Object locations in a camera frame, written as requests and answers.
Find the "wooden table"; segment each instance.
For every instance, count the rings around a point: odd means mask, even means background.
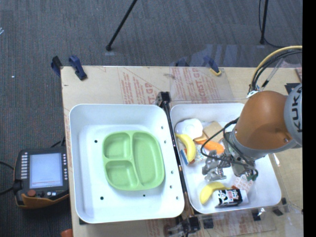
[[[172,102],[207,103],[213,101],[246,102],[248,87],[254,68],[220,68],[217,77],[208,68],[189,67],[115,67],[83,66],[87,78],[79,80],[72,67],[61,69],[61,86],[64,105],[72,225],[75,237],[164,237],[166,228],[175,226],[174,219],[115,222],[106,224],[80,224],[74,201],[72,152],[69,129],[69,113],[77,104],[153,104],[157,94],[169,91]],[[298,83],[295,69],[281,68],[265,90],[287,95],[284,85]],[[225,218],[212,229],[204,229],[190,236],[247,236],[298,237],[303,236],[303,165],[302,149],[290,149],[269,156],[275,162],[275,172],[286,198],[286,207],[280,207],[283,215],[262,212],[260,221]]]

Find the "green plate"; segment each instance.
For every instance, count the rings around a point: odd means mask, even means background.
[[[145,131],[120,131],[106,136],[103,164],[106,179],[119,190],[152,189],[164,179],[159,142]]]

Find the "yellow cable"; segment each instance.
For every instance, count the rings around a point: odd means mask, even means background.
[[[255,74],[257,73],[257,71],[261,68],[261,66],[268,60],[270,59],[272,56],[276,55],[277,53],[280,53],[282,51],[285,51],[285,50],[289,50],[289,49],[303,49],[303,46],[302,45],[292,45],[292,46],[286,46],[286,47],[283,47],[283,48],[280,48],[274,52],[272,52],[271,54],[269,54],[266,58],[264,58],[262,60],[262,62],[260,62],[260,64],[257,66],[255,72],[253,73],[253,80],[254,80],[254,77],[255,77]]]

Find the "transparent plastic sheet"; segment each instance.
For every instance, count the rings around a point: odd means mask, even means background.
[[[300,64],[293,65],[283,61],[278,64],[277,69],[279,68],[282,68],[281,73],[276,72],[276,74],[282,75],[282,73],[286,73],[286,70],[295,71],[296,75],[299,76],[299,81],[302,82]],[[230,85],[225,69],[221,68],[220,70],[221,75],[216,76],[209,68],[170,67],[171,109],[181,104],[246,103],[247,91],[244,92],[244,97],[236,98],[233,93],[235,88]],[[262,76],[262,78],[267,78],[271,71],[273,68],[264,72],[266,76]],[[276,91],[284,93],[282,92],[284,86],[292,81],[279,78],[280,76],[277,80],[272,79],[266,90],[276,88]],[[190,205],[187,207],[187,211],[182,214],[182,218],[186,220],[190,212],[193,211],[194,216],[199,219],[201,229],[190,236],[232,237],[251,234],[251,236],[258,237],[271,235],[297,237],[304,235],[302,148],[270,154],[267,157],[271,161],[281,190],[280,202],[273,206],[210,214],[201,214],[192,210]],[[173,233],[169,236],[175,237],[177,234]]]

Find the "carrot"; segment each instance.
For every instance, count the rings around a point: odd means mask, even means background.
[[[203,145],[206,142],[206,140],[200,140],[196,141],[196,143]],[[220,155],[221,153],[224,152],[224,147],[223,145],[219,144],[218,142],[215,141],[208,141],[205,145],[204,148],[207,150],[216,150],[216,154]]]

